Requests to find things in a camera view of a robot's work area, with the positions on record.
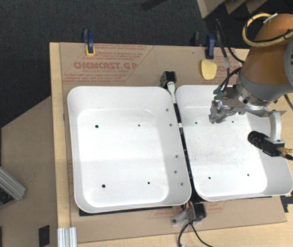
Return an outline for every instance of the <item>blue clip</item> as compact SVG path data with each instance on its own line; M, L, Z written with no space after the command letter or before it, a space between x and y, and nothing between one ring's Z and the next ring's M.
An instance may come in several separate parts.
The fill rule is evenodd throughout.
M214 58L215 37L212 34L207 35L206 46L207 46L207 49L205 50L206 59L213 59Z
M94 45L94 34L90 29L85 29L82 33L82 42L85 43L85 52L88 57L93 57L96 54Z

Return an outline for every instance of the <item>robotic arm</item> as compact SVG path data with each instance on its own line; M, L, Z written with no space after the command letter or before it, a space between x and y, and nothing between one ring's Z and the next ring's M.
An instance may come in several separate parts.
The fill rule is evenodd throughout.
M247 38L247 28L259 18L266 18L265 24L252 42ZM259 14L247 22L243 37L252 47L239 70L237 83L214 91L217 95L212 101L209 120L221 123L228 116L246 112L269 116L271 136L252 132L248 140L269 155L278 156L277 148L285 144L280 140L281 117L268 106L282 95L293 93L293 15Z

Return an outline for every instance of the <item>black fabric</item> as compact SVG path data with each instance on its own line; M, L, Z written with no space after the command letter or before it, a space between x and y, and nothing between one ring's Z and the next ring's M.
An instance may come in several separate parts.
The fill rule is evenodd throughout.
M231 46L246 47L246 6L228 15L221 5L202 19L197 0L165 0L144 11L149 1L0 0L0 127L51 95L49 42L80 42L84 28L96 43L188 46L198 31L204 45L219 18ZM270 0L259 10L292 11L293 0Z

